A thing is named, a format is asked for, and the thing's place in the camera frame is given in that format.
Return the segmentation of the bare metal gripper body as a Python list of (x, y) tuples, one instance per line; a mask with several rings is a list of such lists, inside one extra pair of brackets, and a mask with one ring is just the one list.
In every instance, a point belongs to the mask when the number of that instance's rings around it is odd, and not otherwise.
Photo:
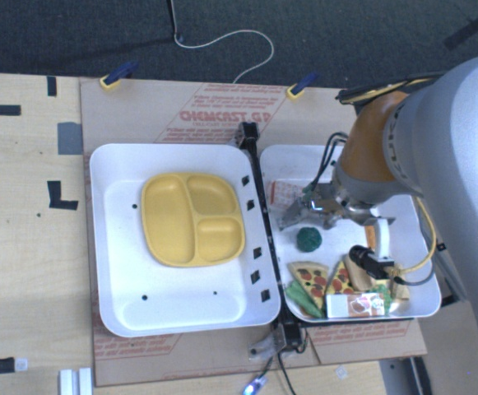
[(372, 225), (380, 219), (373, 214), (373, 205), (351, 197), (340, 185), (331, 183), (309, 184), (303, 190), (303, 200), (308, 210), (323, 217), (325, 213), (341, 211), (343, 219), (351, 220), (357, 225)]

